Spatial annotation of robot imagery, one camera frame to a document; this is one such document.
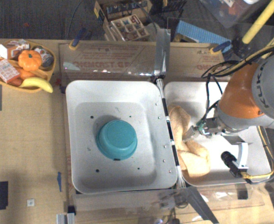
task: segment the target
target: plastic container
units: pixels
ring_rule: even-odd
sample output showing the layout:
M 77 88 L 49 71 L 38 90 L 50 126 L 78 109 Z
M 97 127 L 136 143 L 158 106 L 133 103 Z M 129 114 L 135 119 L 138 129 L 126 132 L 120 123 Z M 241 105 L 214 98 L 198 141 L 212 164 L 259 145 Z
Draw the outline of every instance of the plastic container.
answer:
M 130 158 L 136 151 L 136 131 L 128 122 L 113 120 L 100 129 L 96 144 L 107 158 L 124 160 Z
M 53 57 L 53 62 L 46 69 L 44 69 L 44 70 L 38 69 L 36 71 L 31 71 L 31 73 L 35 74 L 37 77 L 43 78 L 43 79 L 45 79 L 47 81 L 50 81 L 50 79 L 52 77 L 52 74 L 53 74 L 53 71 L 55 69 L 55 65 L 56 65 L 56 56 L 55 56 L 55 54 L 51 50 L 49 50 L 48 48 L 46 48 L 46 47 L 44 47 L 44 46 L 42 46 L 40 44 L 37 44 L 37 43 L 32 42 L 32 41 L 27 41 L 27 42 L 29 43 L 30 49 L 34 49 L 34 48 L 36 48 L 38 46 L 42 47 L 43 49 L 45 49 Z M 16 59 L 9 59 L 8 61 L 14 67 L 19 67 L 18 61 Z M 27 93 L 36 93 L 36 92 L 42 90 L 41 88 L 38 88 L 38 87 L 24 87 L 24 88 L 16 87 L 16 86 L 13 86 L 11 84 L 5 83 L 1 78 L 0 78 L 0 84 L 4 85 L 4 86 L 7 86 L 7 87 L 10 87 L 10 88 L 13 88 L 13 89 L 18 90 L 18 91 L 23 91 L 23 92 L 27 92 Z
M 76 80 L 66 88 L 71 173 L 83 194 L 167 189 L 178 174 L 161 93 L 147 81 Z M 96 144 L 113 120 L 129 123 L 138 144 L 127 159 L 105 157 Z
M 200 0 L 224 27 L 230 28 L 235 23 L 248 18 L 267 0 Z

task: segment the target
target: cardboard box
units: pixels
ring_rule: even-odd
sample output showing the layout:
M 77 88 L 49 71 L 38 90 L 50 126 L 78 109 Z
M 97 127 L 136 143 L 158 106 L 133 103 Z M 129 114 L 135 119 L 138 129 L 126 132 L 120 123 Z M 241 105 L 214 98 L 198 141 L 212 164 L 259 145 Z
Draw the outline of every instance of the cardboard box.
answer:
M 146 11 L 150 12 L 152 3 L 150 0 L 135 0 Z M 147 21 L 147 14 L 131 0 L 96 0 L 94 12 L 97 19 L 102 22 L 106 31 L 106 26 L 110 21 L 129 16 L 136 15 L 142 23 Z
M 0 60 L 0 78 L 5 82 L 18 78 L 20 76 L 19 71 L 11 65 L 8 60 Z
M 0 57 L 5 59 L 13 59 L 20 55 L 25 49 L 29 50 L 29 43 L 23 39 L 10 41 L 5 45 L 0 44 Z
M 136 15 L 123 17 L 111 22 L 118 41 L 147 42 L 150 34 Z
M 215 44 L 172 42 L 165 80 L 199 79 L 208 68 L 223 62 L 221 53 L 209 52 L 211 46 Z M 81 41 L 76 51 L 60 45 L 62 86 L 74 80 L 148 80 L 155 53 L 155 42 Z

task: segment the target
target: white sink basin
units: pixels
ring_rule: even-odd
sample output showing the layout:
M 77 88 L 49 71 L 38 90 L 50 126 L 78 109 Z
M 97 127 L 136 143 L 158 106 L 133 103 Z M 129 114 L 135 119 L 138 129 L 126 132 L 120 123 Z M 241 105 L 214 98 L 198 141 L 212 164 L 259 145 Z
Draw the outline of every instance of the white sink basin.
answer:
M 227 83 L 220 83 L 222 90 Z M 215 82 L 209 83 L 210 104 L 220 99 L 221 94 Z M 181 106 L 190 116 L 190 124 L 196 123 L 202 118 L 206 111 L 206 83 L 205 82 L 170 82 L 164 88 L 167 105 L 174 104 Z M 208 118 L 213 116 L 211 110 Z M 238 132 L 238 135 L 247 143 L 248 146 L 248 173 L 251 175 L 267 174 L 271 171 L 267 155 L 263 148 L 257 128 L 252 126 L 248 129 Z M 210 153 L 211 170 L 202 177 L 192 178 L 187 172 L 183 171 L 183 178 L 192 186 L 213 186 L 246 183 L 242 178 L 235 178 L 229 172 L 229 168 L 221 159 L 224 151 L 230 152 L 238 157 L 239 147 L 231 145 L 223 136 L 216 135 L 207 138 L 203 135 L 195 139 L 199 144 L 206 147 Z M 255 179 L 254 182 L 263 181 L 267 178 Z
M 159 89 L 150 82 L 73 81 L 66 89 L 73 185 L 81 193 L 166 189 L 177 180 Z M 96 146 L 99 129 L 121 119 L 137 149 L 114 161 Z

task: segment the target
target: black cable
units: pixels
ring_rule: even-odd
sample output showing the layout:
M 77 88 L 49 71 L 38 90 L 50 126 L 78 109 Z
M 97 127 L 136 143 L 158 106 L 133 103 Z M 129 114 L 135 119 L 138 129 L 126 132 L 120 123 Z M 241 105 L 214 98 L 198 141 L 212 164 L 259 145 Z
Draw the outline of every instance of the black cable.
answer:
M 184 208 L 186 208 L 188 205 L 189 205 L 189 203 L 185 204 L 184 206 L 182 206 L 182 205 L 177 205 L 176 207 L 177 207 L 177 208 L 180 208 L 180 209 L 184 209 Z
M 215 77 L 215 76 L 212 76 L 212 78 L 213 78 L 214 81 L 216 82 L 216 84 L 217 84 L 217 86 L 218 86 L 218 88 L 219 88 L 219 90 L 220 90 L 221 95 L 223 95 L 223 91 L 222 91 L 221 86 L 220 86 L 219 82 L 217 81 L 216 77 Z
M 210 108 L 208 109 L 208 112 L 211 111 L 213 108 L 216 108 L 218 105 L 218 102 L 219 101 L 217 100 L 215 103 L 213 103 L 212 106 L 210 106 Z
M 206 119 L 208 110 L 210 108 L 210 91 L 209 91 L 209 88 L 208 88 L 208 84 L 210 82 L 210 79 L 211 79 L 211 77 L 208 76 L 206 84 L 205 84 L 205 89 L 206 89 L 206 110 L 205 110 L 204 116 L 202 117 L 202 120 Z
M 165 222 L 164 224 L 168 224 L 170 219 L 171 219 L 171 216 L 174 214 L 174 218 L 175 218 L 175 208 L 171 209 L 170 211 L 170 214 L 168 216 L 168 219 L 167 219 L 167 222 Z
M 79 8 L 79 6 L 81 5 L 81 3 L 83 3 L 84 1 L 85 1 L 85 0 L 81 0 L 81 1 L 77 4 L 76 8 L 75 8 L 74 11 L 73 11 L 73 14 L 72 14 L 72 16 L 71 16 L 70 23 L 69 23 L 69 25 L 68 25 L 68 30 L 67 30 L 67 33 L 66 33 L 66 35 L 65 35 L 65 40 L 67 40 L 67 39 L 69 38 L 69 32 L 70 32 L 71 25 L 72 25 L 74 16 L 75 16 L 75 14 L 76 14 L 76 11 L 77 11 L 77 9 Z
M 242 61 L 239 62 L 239 61 L 232 60 L 232 61 L 221 62 L 221 63 L 219 63 L 219 64 L 217 64 L 217 65 L 214 65 L 214 66 L 210 67 L 207 71 L 205 71 L 205 72 L 202 74 L 201 78 L 207 78 L 208 76 L 214 76 L 214 77 L 226 77 L 226 76 L 229 76 L 229 75 L 235 73 L 236 71 L 238 71 L 239 69 L 243 68 L 244 66 L 246 66 L 246 65 L 248 65 L 248 64 L 251 64 L 253 61 L 257 60 L 258 58 L 260 58 L 260 57 L 262 57 L 263 55 L 265 55 L 265 54 L 267 54 L 267 53 L 270 53 L 270 52 L 272 53 L 270 56 L 274 55 L 274 47 L 269 48 L 269 49 L 267 49 L 267 50 L 264 50 L 264 51 L 260 52 L 259 54 L 255 55 L 254 57 L 252 57 L 252 58 L 249 59 L 249 60 L 244 59 L 243 61 L 245 61 L 245 62 L 244 62 L 244 64 L 242 64 L 240 67 L 238 67 L 238 68 L 236 68 L 236 69 L 234 69 L 234 70 L 232 70 L 232 71 L 230 71 L 230 72 L 228 72 L 228 73 L 219 75 L 219 73 L 228 70 L 228 69 L 231 68 L 232 66 L 237 65 L 237 64 L 239 64 L 239 63 L 242 62 Z M 217 72 L 214 72 L 214 73 L 212 73 L 212 74 L 209 73 L 210 70 L 213 70 L 213 69 L 215 69 L 215 68 L 217 68 L 217 67 L 223 67 L 223 66 L 226 66 L 226 65 L 230 65 L 230 66 L 228 66 L 228 67 L 226 67 L 226 68 L 224 68 L 224 69 L 221 69 L 221 70 L 219 70 L 219 71 L 217 71 Z
M 207 78 L 207 77 L 209 76 L 209 73 L 208 73 L 208 72 L 209 72 L 211 69 L 213 69 L 213 68 L 215 68 L 215 67 L 217 67 L 217 66 L 222 66 L 222 67 L 223 67 L 223 66 L 225 66 L 225 65 L 227 65 L 227 64 L 230 64 L 229 67 L 226 67 L 226 68 L 222 69 L 222 70 L 221 70 L 221 72 L 222 72 L 222 71 L 225 71 L 225 70 L 229 69 L 231 66 L 236 65 L 237 63 L 239 63 L 239 61 L 232 60 L 232 61 L 225 61 L 225 62 L 221 62 L 221 63 L 219 63 L 219 64 L 216 64 L 216 65 L 210 67 L 209 69 L 207 69 L 207 70 L 201 75 L 201 78 L 203 78 L 203 79 L 204 79 L 204 78 Z

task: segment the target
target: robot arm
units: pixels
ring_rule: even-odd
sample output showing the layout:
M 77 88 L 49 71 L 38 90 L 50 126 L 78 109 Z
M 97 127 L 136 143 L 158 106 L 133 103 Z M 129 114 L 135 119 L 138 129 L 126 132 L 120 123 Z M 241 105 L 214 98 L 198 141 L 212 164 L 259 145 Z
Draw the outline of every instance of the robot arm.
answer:
M 274 129 L 274 55 L 235 72 L 215 104 L 214 116 L 192 126 L 184 140 L 199 134 L 236 133 L 250 126 Z

